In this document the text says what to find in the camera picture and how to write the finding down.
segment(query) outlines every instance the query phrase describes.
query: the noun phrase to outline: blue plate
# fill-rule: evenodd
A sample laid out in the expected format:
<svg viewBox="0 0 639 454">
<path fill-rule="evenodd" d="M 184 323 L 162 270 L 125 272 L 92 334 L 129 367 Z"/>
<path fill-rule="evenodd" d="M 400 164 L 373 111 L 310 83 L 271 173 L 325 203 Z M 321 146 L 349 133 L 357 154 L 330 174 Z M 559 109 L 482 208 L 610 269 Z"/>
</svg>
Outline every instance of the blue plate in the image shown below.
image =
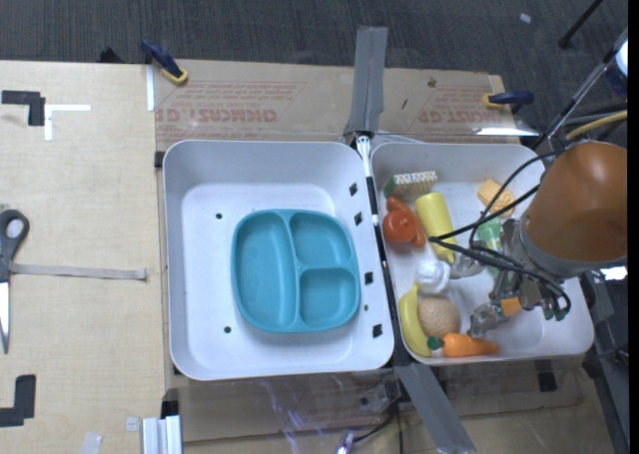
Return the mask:
<svg viewBox="0 0 639 454">
<path fill-rule="evenodd" d="M 323 213 L 266 210 L 244 217 L 233 235 L 231 266 L 238 309 L 262 330 L 336 328 L 359 307 L 352 241 Z"/>
</svg>

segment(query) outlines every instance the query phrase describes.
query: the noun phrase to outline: toy banana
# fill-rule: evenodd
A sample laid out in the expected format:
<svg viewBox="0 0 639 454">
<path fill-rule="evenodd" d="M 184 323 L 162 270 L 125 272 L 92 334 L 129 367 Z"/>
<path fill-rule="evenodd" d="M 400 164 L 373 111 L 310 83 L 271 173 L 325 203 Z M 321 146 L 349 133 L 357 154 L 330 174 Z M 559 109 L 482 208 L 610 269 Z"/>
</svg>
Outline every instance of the toy banana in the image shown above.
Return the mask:
<svg viewBox="0 0 639 454">
<path fill-rule="evenodd" d="M 408 348 L 420 356 L 430 356 L 428 339 L 421 329 L 417 317 L 418 292 L 419 284 L 414 283 L 410 290 L 399 299 L 397 303 L 399 324 L 403 340 Z"/>
</svg>

